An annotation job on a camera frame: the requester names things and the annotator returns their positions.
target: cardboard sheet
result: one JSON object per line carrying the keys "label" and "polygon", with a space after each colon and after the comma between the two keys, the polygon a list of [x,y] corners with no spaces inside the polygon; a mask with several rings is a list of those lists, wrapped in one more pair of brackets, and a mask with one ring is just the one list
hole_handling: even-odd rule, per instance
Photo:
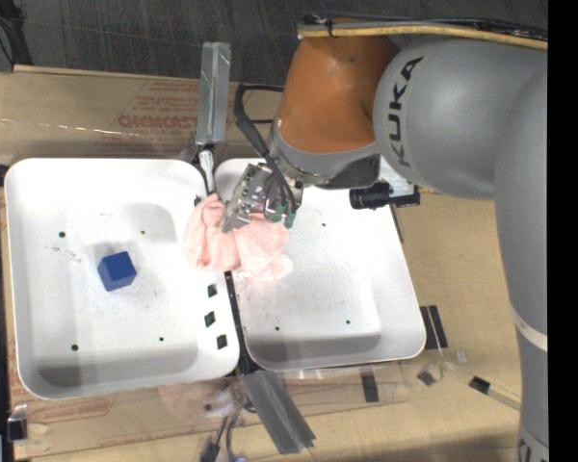
{"label": "cardboard sheet", "polygon": [[[56,155],[179,156],[195,132],[188,118],[197,118],[197,94],[197,81],[185,79],[19,67],[0,74],[0,164]],[[279,94],[253,92],[247,109],[252,117],[269,118],[278,101]],[[142,120],[148,116],[161,117],[160,127],[156,119]],[[187,120],[165,123],[166,116]],[[232,118],[227,125],[222,156],[251,155]],[[220,425],[206,405],[234,380],[54,401],[21,385],[4,210],[0,192],[11,405],[24,413],[28,427],[26,439],[15,443],[15,458],[197,459]],[[520,374],[493,204],[425,195],[421,206],[403,209],[399,217],[418,302],[430,317],[436,310],[446,343],[435,337],[434,348],[400,363],[287,377],[317,436],[313,454],[336,461],[403,456],[414,462],[511,462]],[[475,376],[489,382],[489,395],[469,386]],[[275,455],[252,414],[239,425],[249,427],[236,429],[236,453],[313,459],[310,453]]]}

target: crumpled pink towel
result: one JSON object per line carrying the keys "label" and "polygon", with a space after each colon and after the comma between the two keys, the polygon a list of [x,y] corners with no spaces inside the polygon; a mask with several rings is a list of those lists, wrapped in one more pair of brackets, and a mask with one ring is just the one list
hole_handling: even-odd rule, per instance
{"label": "crumpled pink towel", "polygon": [[239,270],[244,277],[277,281],[293,269],[282,253],[289,231],[284,225],[253,215],[250,224],[224,233],[219,223],[226,210],[216,193],[198,203],[186,224],[183,249],[199,270]]}

